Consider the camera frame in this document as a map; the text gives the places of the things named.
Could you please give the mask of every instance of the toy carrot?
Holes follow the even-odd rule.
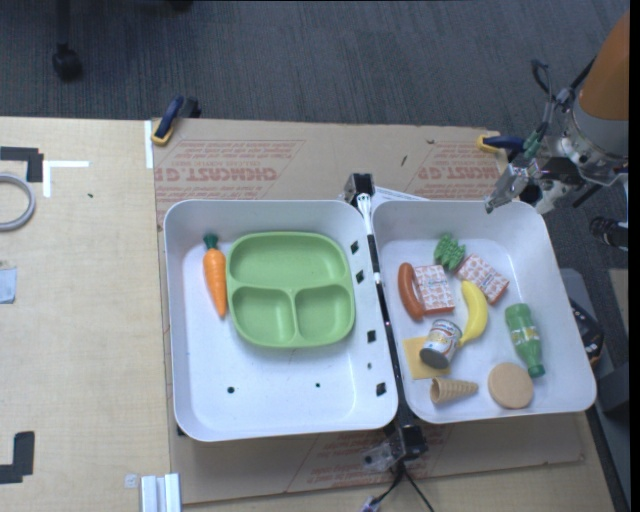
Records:
[[[226,264],[224,253],[217,248],[218,237],[213,234],[204,237],[207,245],[207,252],[202,259],[204,277],[207,281],[207,288],[213,299],[213,303],[218,310],[220,318],[224,318],[227,312],[227,281]]]

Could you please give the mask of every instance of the table top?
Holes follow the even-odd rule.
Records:
[[[0,268],[16,268],[18,276],[14,303],[0,305],[0,440],[11,446],[25,431],[36,440],[33,474],[0,485],[0,508],[137,510],[137,477],[172,470],[148,123],[3,118],[0,124],[0,146],[38,148],[46,160],[64,164],[51,167],[48,183],[33,184],[34,217],[0,233]],[[11,165],[0,162],[0,172],[15,172]],[[343,185],[335,182],[338,190]],[[43,187],[50,187],[48,197]],[[10,197],[0,201],[1,221],[14,199],[0,193],[0,200]],[[613,510],[586,416],[573,416],[579,461],[418,484],[436,510]],[[250,497],[190,509],[358,510],[368,495],[386,488]],[[406,481],[383,507],[424,509]]]

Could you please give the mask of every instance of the white plastic tray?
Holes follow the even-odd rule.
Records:
[[[596,397],[593,371],[573,319],[569,300],[546,225],[534,208],[514,202],[487,215],[481,201],[388,201],[373,213],[373,229],[380,257],[389,315],[398,345],[407,402],[417,416],[430,423],[452,423],[527,414],[582,411]],[[481,338],[459,349],[448,378],[478,383],[476,395],[435,405],[429,398],[431,379],[412,379],[402,340],[424,336],[433,320],[446,318],[462,329],[467,309],[460,280],[450,273],[455,309],[414,322],[398,295],[397,271],[408,261],[433,264],[440,237],[451,233],[466,253],[476,253],[509,279],[505,294],[489,306],[489,322]],[[487,377],[502,362],[519,360],[504,320],[504,310],[526,302],[542,340],[546,374],[534,379],[534,396],[525,409],[504,409],[489,395]]]
[[[226,252],[243,235],[282,230],[326,235],[344,251],[356,313],[342,341],[260,347],[238,335],[230,315],[220,320],[215,313],[202,274],[203,235],[215,232]],[[225,441],[370,430],[393,420],[398,394],[389,346],[362,216],[353,207],[340,201],[189,200],[167,212],[164,232],[174,412],[188,436]]]

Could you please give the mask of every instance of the hot dog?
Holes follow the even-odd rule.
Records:
[[[400,300],[409,316],[419,321],[424,316],[424,307],[416,296],[415,283],[416,273],[410,263],[403,263],[398,269],[398,290]]]

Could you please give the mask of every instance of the ice cream cone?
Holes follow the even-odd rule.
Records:
[[[436,404],[472,395],[476,391],[478,391],[478,385],[468,380],[434,377],[431,381],[431,400]]]

